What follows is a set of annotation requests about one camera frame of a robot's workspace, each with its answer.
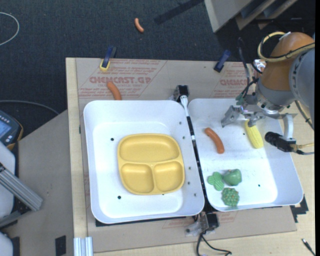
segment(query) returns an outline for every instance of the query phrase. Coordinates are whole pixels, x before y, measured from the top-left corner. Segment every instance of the yellow plate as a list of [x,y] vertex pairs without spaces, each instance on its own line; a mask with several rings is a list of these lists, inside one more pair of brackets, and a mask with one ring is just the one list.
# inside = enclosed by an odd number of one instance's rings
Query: yellow plate
[[117,148],[122,184],[133,194],[177,191],[185,182],[180,147],[169,135],[141,133],[124,137]]

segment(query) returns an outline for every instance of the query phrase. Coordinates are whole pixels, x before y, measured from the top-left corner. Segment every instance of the toy sausage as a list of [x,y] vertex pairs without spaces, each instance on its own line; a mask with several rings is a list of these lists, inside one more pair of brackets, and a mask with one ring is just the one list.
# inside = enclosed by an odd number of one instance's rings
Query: toy sausage
[[222,143],[220,137],[209,127],[205,128],[204,132],[206,135],[208,135],[213,140],[218,154],[223,154],[225,152],[225,147],[224,147],[224,144]]
[[134,19],[134,25],[140,33],[143,33],[145,31],[145,29],[140,25],[138,18]]
[[106,83],[106,87],[112,92],[112,95],[115,100],[120,101],[122,100],[121,94],[119,89],[115,86],[115,84],[111,81]]

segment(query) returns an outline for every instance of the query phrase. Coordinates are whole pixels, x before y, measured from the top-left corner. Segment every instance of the electronic device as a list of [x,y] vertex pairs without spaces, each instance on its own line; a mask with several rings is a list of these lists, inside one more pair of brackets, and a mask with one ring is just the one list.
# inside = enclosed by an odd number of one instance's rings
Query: electronic device
[[23,134],[22,125],[12,116],[0,110],[0,142],[12,149]]

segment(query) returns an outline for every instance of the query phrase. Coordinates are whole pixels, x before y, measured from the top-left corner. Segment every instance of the white tray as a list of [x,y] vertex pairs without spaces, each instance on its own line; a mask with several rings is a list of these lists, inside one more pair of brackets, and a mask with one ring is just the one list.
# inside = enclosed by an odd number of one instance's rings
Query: white tray
[[[253,148],[246,135],[244,118],[222,128],[221,119],[231,105],[236,106],[234,99],[194,99],[188,106],[209,203],[224,212],[298,204],[303,190],[290,153],[265,141],[263,148]],[[256,125],[263,140],[267,132],[283,134],[279,120],[266,117]],[[213,141],[204,133],[207,127],[221,138],[223,154],[217,153]],[[222,192],[207,181],[213,172],[224,174],[229,169],[240,169],[242,173],[240,184],[225,186],[239,192],[237,207],[226,206]]]
[[[106,224],[194,216],[205,199],[183,107],[172,100],[95,100],[83,111],[91,210]],[[165,195],[136,195],[121,182],[117,147],[128,135],[172,136],[181,149],[185,181]]]

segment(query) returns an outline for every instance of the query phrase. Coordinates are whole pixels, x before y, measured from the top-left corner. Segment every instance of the black carpet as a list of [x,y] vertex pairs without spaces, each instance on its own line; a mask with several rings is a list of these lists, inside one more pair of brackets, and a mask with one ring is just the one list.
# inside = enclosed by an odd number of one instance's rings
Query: black carpet
[[[203,0],[2,0],[0,12],[17,18],[20,30],[0,45],[0,109],[24,127],[24,136],[67,108],[67,57],[103,58],[109,45],[117,58],[217,61],[225,49],[248,62],[261,39],[274,31],[315,33],[315,0],[298,0],[264,29],[255,22],[239,30],[231,19],[213,33]],[[145,32],[134,27],[139,18]],[[14,35],[15,21],[0,14],[0,44]]]

